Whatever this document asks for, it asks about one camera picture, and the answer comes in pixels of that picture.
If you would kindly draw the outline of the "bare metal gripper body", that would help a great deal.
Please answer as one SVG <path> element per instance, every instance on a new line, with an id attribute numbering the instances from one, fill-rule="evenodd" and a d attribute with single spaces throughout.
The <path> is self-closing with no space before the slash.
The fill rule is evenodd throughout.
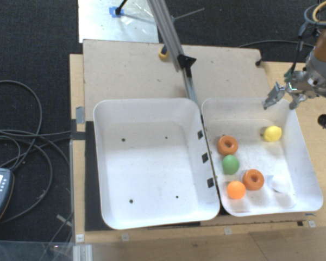
<path id="1" fill-rule="evenodd" d="M 312 71 L 287 71 L 285 73 L 286 92 L 304 98 L 326 98 L 326 78 Z"/>

